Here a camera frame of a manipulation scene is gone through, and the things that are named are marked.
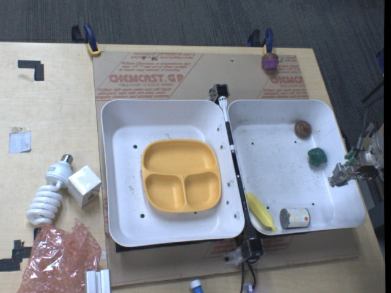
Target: red plastic packaging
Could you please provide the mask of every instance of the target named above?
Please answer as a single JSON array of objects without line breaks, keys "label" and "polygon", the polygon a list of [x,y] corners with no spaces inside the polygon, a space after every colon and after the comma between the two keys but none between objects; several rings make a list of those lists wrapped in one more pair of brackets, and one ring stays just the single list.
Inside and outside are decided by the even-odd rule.
[{"label": "red plastic packaging", "polygon": [[99,269],[100,256],[98,242],[80,220],[71,233],[43,225],[18,293],[83,293],[85,273]]}]

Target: white eraser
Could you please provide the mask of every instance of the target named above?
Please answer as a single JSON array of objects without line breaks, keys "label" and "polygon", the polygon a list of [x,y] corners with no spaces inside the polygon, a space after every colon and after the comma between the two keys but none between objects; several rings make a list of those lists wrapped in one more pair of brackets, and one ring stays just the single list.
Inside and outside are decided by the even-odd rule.
[{"label": "white eraser", "polygon": [[89,166],[84,166],[69,177],[68,193],[76,200],[80,207],[90,203],[99,196],[101,179],[94,174]]}]

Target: tin can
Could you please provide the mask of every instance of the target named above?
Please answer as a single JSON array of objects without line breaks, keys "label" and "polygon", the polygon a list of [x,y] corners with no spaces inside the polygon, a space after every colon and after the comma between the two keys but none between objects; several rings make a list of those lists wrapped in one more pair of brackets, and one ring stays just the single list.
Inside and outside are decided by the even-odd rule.
[{"label": "tin can", "polygon": [[306,208],[283,208],[280,223],[283,229],[306,228],[310,225],[310,213]]}]

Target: robotic hand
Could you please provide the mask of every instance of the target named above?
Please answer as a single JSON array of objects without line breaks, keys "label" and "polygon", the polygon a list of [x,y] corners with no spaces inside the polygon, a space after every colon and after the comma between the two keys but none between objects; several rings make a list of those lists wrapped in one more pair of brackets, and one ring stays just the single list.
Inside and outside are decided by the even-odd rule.
[{"label": "robotic hand", "polygon": [[351,179],[371,180],[380,176],[384,181],[384,124],[376,132],[374,130],[371,123],[356,148],[345,155],[345,164],[337,163],[329,177],[332,187],[344,186]]}]

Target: table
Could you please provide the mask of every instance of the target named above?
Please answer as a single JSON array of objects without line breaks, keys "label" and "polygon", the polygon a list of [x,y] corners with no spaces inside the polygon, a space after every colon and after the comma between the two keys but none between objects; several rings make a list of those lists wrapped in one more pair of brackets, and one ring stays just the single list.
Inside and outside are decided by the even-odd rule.
[{"label": "table", "polygon": [[[260,55],[260,48],[100,45],[103,51],[191,52]],[[278,55],[298,58],[307,92],[331,106],[324,82],[311,49],[275,49]],[[85,45],[55,43],[0,43],[0,259],[10,258],[13,241],[32,245],[34,227],[24,214],[38,187],[45,184],[46,169],[63,154],[70,153],[73,169],[88,165],[100,174],[97,118],[93,89],[93,65]],[[34,82],[32,70],[18,68],[18,60],[41,60],[45,81]],[[32,132],[29,153],[9,154],[9,134],[13,127]],[[89,227],[101,248],[105,248],[101,199],[81,209],[64,195],[56,226],[71,231],[75,218]],[[262,292],[385,292],[385,263],[369,216],[353,229],[359,252],[357,258],[257,271],[257,287]],[[21,271],[0,272],[2,292],[16,292]],[[202,279],[205,292],[238,292],[240,273],[211,275]],[[137,284],[115,288],[113,292],[188,292],[189,279]]]}]

